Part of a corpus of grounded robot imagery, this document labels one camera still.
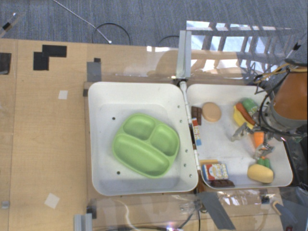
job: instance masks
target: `green plate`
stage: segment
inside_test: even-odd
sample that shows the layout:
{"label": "green plate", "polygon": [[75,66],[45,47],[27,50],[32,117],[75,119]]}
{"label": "green plate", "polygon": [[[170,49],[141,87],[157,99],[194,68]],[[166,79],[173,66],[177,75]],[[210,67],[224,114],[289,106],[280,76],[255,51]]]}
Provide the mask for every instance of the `green plate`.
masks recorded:
{"label": "green plate", "polygon": [[149,178],[168,172],[180,147],[177,132],[165,123],[142,113],[129,116],[112,144],[117,160]]}

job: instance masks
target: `beige round object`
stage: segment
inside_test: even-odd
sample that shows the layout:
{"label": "beige round object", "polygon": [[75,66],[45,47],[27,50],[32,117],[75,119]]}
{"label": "beige round object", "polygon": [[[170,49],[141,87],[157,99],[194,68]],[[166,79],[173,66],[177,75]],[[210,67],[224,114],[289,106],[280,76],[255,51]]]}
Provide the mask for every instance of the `beige round object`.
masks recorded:
{"label": "beige round object", "polygon": [[202,107],[202,116],[207,121],[216,122],[221,118],[221,110],[215,103],[206,103]]}

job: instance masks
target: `wooden surface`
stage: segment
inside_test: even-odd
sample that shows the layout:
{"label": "wooden surface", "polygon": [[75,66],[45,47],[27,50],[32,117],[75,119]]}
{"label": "wooden surface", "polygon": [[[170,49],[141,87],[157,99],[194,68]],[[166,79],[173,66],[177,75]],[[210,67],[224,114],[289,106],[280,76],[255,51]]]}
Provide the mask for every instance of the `wooden surface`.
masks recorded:
{"label": "wooden surface", "polygon": [[[33,71],[33,52],[42,51],[43,44],[66,45],[67,57],[50,58],[49,71]],[[72,231],[74,215],[85,214],[90,200],[83,97],[87,62],[101,58],[103,80],[132,81],[126,76],[133,75],[135,81],[168,83],[176,51],[1,39],[0,52],[4,51],[12,53],[14,71],[0,76],[0,200],[9,198],[11,206],[0,209],[0,230]],[[66,100],[58,99],[61,90],[68,91]],[[50,193],[60,198],[55,209],[44,204]],[[171,219],[186,218],[180,215],[180,195],[97,198],[104,227],[125,224],[128,216],[140,224],[176,215]],[[258,206],[226,206],[226,211],[234,215],[237,230],[255,230],[262,220],[266,220],[262,230],[280,230],[279,217],[271,207]],[[217,230],[208,214],[202,218],[201,230]],[[185,230],[197,227],[194,215]]]}

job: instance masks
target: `carpeted floor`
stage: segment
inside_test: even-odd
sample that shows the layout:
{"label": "carpeted floor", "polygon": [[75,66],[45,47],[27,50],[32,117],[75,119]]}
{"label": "carpeted floor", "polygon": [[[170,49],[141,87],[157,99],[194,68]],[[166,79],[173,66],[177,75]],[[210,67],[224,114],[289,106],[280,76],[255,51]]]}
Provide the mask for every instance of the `carpeted floor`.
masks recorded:
{"label": "carpeted floor", "polygon": [[[57,0],[95,26],[112,22],[123,26],[133,45],[156,46],[167,35],[178,35],[187,20],[291,27],[306,30],[308,0]],[[4,37],[91,42],[94,28],[51,0],[0,0],[0,25],[13,12],[24,17]],[[102,32],[115,44],[128,44],[120,28]],[[106,43],[97,33],[94,42]],[[177,46],[176,39],[164,44]]]}

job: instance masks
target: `white tray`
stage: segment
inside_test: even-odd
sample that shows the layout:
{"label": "white tray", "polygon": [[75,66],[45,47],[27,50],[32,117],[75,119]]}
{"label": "white tray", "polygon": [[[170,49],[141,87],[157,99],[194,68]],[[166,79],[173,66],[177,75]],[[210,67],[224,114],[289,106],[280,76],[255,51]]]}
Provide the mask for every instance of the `white tray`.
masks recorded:
{"label": "white tray", "polygon": [[217,159],[225,163],[236,189],[287,186],[292,182],[293,174],[282,142],[275,139],[269,142],[275,146],[274,152],[268,155],[274,171],[274,181],[271,184],[262,184],[247,176],[248,167],[256,163],[252,158],[255,152],[253,137],[248,135],[240,141],[230,141],[238,128],[233,119],[233,106],[242,98],[252,98],[260,105],[265,93],[255,95],[255,91],[253,86],[231,85],[195,84],[188,88],[190,106],[201,108],[206,102],[214,102],[222,112],[221,119],[216,123],[208,122],[202,117],[202,125],[199,126],[202,145],[197,147],[199,159]]}
{"label": "white tray", "polygon": [[[198,175],[192,140],[183,95],[178,87],[171,84],[97,82],[89,89],[89,112],[92,182],[97,192],[113,196],[186,192],[196,187]],[[128,116],[137,112],[165,122],[180,137],[178,155],[171,169],[161,178],[140,175],[113,156],[112,141],[117,130]]]}

